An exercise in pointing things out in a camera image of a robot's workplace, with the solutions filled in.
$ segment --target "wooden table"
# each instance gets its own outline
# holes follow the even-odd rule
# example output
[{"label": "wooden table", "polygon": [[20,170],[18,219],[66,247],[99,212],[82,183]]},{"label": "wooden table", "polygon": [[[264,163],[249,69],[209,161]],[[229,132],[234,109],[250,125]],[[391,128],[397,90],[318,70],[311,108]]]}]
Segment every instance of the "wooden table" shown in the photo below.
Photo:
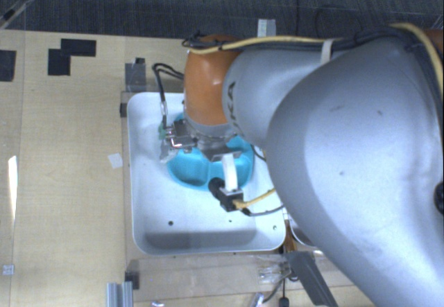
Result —
[{"label": "wooden table", "polygon": [[[48,76],[48,50],[59,49],[62,38],[96,40],[96,56],[72,57],[70,76]],[[12,276],[0,277],[0,306],[104,306],[106,284],[121,283],[127,268],[123,170],[108,159],[122,154],[124,64],[142,57],[183,70],[186,51],[180,40],[13,30],[0,31],[0,49],[17,51],[15,80],[0,82],[0,264],[15,266]],[[7,178],[13,155],[15,226]],[[225,273],[221,260],[212,274],[224,281]],[[164,281],[167,307],[240,307],[253,298],[239,290],[208,296],[199,286],[177,296],[180,274],[171,276]],[[333,272],[329,279],[344,278]],[[311,306],[298,284],[289,288],[292,306]],[[354,286],[332,292],[340,306],[372,306]]]}]

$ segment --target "metal bracket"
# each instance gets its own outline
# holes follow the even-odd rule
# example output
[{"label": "metal bracket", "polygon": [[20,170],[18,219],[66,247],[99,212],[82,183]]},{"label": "metal bracket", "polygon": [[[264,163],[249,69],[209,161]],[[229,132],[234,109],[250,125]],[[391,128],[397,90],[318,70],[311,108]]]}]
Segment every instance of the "metal bracket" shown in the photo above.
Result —
[{"label": "metal bracket", "polygon": [[227,146],[219,146],[218,148],[201,148],[200,151],[210,161],[221,161],[223,156],[232,153],[234,158],[239,158],[242,154],[241,150],[233,151]]},{"label": "metal bracket", "polygon": [[309,252],[289,252],[285,257],[315,306],[338,307]]},{"label": "metal bracket", "polygon": [[125,89],[130,93],[146,91],[145,58],[136,58],[133,63],[125,63]]},{"label": "metal bracket", "polygon": [[119,285],[109,283],[106,286],[106,307],[133,307],[133,283],[127,281]]},{"label": "metal bracket", "polygon": [[196,147],[196,142],[189,135],[184,120],[174,121],[173,127],[166,129],[166,138],[170,141],[171,147],[175,149]]},{"label": "metal bracket", "polygon": [[257,36],[276,36],[276,20],[259,19],[257,20]]}]

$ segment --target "blue object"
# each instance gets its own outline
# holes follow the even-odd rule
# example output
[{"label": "blue object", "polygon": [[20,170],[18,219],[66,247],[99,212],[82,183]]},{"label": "blue object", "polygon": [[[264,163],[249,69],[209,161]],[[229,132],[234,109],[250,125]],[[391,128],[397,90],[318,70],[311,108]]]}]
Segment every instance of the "blue object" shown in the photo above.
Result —
[{"label": "blue object", "polygon": [[[227,147],[242,151],[241,156],[234,160],[237,180],[239,187],[242,188],[248,183],[253,172],[253,150],[251,145],[239,136],[231,139]],[[188,188],[208,190],[208,182],[213,177],[224,179],[222,162],[210,162],[197,148],[193,148],[192,152],[187,154],[180,150],[166,166],[171,177]]]}]

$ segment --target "yellow cable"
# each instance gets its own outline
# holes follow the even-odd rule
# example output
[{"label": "yellow cable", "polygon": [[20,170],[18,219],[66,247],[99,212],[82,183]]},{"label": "yellow cable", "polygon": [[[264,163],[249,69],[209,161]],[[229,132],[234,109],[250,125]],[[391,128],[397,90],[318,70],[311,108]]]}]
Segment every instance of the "yellow cable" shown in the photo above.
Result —
[{"label": "yellow cable", "polygon": [[254,37],[237,42],[230,42],[222,44],[221,46],[209,47],[208,49],[194,49],[188,47],[189,51],[197,55],[207,55],[217,51],[229,51],[232,49],[239,49],[241,47],[250,46],[252,44],[263,44],[270,42],[305,42],[305,43],[323,43],[325,40],[319,38],[299,37],[299,36],[268,36],[268,37]]},{"label": "yellow cable", "polygon": [[262,194],[255,199],[252,199],[250,201],[233,200],[233,204],[236,206],[238,210],[246,209],[252,204],[257,204],[259,201],[262,201],[264,198],[267,198],[274,192],[276,192],[276,189],[272,188],[271,190],[268,190],[265,194]]},{"label": "yellow cable", "polygon": [[408,24],[408,23],[399,23],[399,24],[392,24],[392,27],[400,28],[403,30],[407,30],[411,33],[413,33],[425,46],[425,49],[427,50],[430,60],[432,61],[433,68],[435,70],[436,79],[438,81],[439,91],[441,93],[441,101],[443,101],[443,63],[441,62],[441,59],[439,58],[438,53],[436,52],[436,49],[432,43],[432,41],[429,39],[429,37],[422,31],[420,28]]}]

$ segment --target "gray robot arm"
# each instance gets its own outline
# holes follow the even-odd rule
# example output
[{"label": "gray robot arm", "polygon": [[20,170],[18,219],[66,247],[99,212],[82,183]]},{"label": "gray robot arm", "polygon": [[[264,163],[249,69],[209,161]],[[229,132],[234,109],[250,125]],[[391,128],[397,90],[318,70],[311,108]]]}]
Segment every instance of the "gray robot arm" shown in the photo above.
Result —
[{"label": "gray robot arm", "polygon": [[393,38],[320,59],[244,51],[225,77],[225,116],[265,149],[302,230],[377,306],[442,306],[443,147],[421,64]]}]

